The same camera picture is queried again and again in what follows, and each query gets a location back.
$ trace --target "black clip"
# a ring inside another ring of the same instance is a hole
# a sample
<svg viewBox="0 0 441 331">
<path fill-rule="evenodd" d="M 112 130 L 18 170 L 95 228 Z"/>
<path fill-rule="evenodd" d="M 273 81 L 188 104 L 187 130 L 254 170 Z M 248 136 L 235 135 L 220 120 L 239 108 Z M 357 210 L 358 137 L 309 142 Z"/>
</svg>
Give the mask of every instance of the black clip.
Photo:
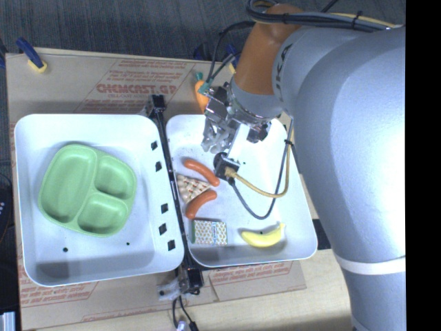
<svg viewBox="0 0 441 331">
<path fill-rule="evenodd" d="M 356 29 L 356 21 L 358 20 L 358 17 L 360 17 L 362 14 L 363 14 L 363 11 L 358 11 L 358 12 L 357 12 L 357 15 L 352 19 L 352 22 L 351 22 L 351 28 L 352 28 L 353 30 Z"/>
<path fill-rule="evenodd" d="M 288 23 L 287 23 L 287 17 L 289 17 L 289 13 L 288 13 L 288 12 L 282 14 L 282 22 L 283 22 L 285 25 L 288 24 Z"/>
</svg>

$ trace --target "cardboard sheet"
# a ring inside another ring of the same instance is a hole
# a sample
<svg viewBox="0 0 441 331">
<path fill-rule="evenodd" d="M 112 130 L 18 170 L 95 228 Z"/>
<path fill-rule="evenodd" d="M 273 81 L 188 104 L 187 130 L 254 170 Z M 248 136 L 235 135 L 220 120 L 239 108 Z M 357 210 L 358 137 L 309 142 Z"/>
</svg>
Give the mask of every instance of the cardboard sheet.
<svg viewBox="0 0 441 331">
<path fill-rule="evenodd" d="M 23 54 L 9 54 L 6 61 L 15 197 L 13 130 L 27 114 L 138 114 L 145 112 L 151 94 L 165 95 L 166 120 L 176 114 L 200 112 L 193 94 L 195 75 L 206 73 L 208 62 L 49 49 L 37 52 L 48 64 L 43 74 L 31 69 Z M 230 78 L 231 72 L 225 68 L 218 76 L 218 84 Z M 171 301 L 159 301 L 156 287 L 170 282 L 173 272 L 56 288 L 33 283 L 23 266 L 19 207 L 14 207 L 23 330 L 171 308 Z M 306 288 L 298 261 L 210 270 L 203 276 L 201 294 L 189 297 L 189 305 Z"/>
</svg>

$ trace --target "gray carpet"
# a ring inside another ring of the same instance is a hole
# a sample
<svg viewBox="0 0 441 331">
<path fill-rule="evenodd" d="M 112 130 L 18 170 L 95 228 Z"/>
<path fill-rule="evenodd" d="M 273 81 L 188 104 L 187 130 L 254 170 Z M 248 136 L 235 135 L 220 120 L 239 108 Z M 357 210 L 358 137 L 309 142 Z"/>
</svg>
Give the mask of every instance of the gray carpet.
<svg viewBox="0 0 441 331">
<path fill-rule="evenodd" d="M 319 11 L 331 0 L 276 0 Z M 24 37 L 34 46 L 191 59 L 206 42 L 212 50 L 218 33 L 249 19 L 247 0 L 0 0 L 0 37 L 10 52 Z M 357 13 L 405 23 L 406 0 L 339 0 L 330 12 Z M 240 50 L 248 30 L 225 43 Z M 0 173 L 11 176 L 6 74 L 0 69 Z M 14 259 L 13 234 L 0 250 L 0 262 Z"/>
</svg>

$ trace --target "black connector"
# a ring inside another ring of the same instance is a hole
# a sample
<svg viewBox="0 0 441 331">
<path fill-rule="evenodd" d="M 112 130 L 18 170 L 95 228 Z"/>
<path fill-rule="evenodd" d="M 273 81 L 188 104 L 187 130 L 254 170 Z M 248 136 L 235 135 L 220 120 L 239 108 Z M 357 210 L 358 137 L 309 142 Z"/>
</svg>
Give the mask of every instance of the black connector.
<svg viewBox="0 0 441 331">
<path fill-rule="evenodd" d="M 225 169 L 230 167 L 235 171 L 239 170 L 239 164 L 234 162 L 232 159 L 229 159 L 225 152 L 220 152 L 214 156 L 213 166 L 214 175 L 216 175 L 219 179 L 226 181 L 228 181 L 228 178 L 225 176 Z"/>
<path fill-rule="evenodd" d="M 198 327 L 196 326 L 196 323 L 194 321 L 192 321 L 191 323 L 188 324 L 188 326 L 190 327 L 191 331 L 199 331 Z"/>
<path fill-rule="evenodd" d="M 156 111 L 163 112 L 166 109 L 165 100 L 163 95 L 152 94 L 153 106 Z"/>
<path fill-rule="evenodd" d="M 188 268 L 187 269 L 189 291 L 197 292 L 199 288 L 204 286 L 204 278 L 199 268 Z"/>
</svg>

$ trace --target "blue clamp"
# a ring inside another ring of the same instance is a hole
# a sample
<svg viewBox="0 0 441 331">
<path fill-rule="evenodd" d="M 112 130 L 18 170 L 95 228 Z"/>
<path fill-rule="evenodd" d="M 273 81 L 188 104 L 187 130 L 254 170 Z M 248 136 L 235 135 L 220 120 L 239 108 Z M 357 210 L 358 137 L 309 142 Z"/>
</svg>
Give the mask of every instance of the blue clamp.
<svg viewBox="0 0 441 331">
<path fill-rule="evenodd" d="M 47 68 L 47 64 L 40 59 L 40 56 L 35 51 L 34 47 L 30 45 L 28 41 L 26 41 L 23 37 L 19 37 L 17 39 L 16 44 L 22 50 L 27 57 L 29 58 L 28 64 L 37 72 L 43 73 Z"/>
</svg>

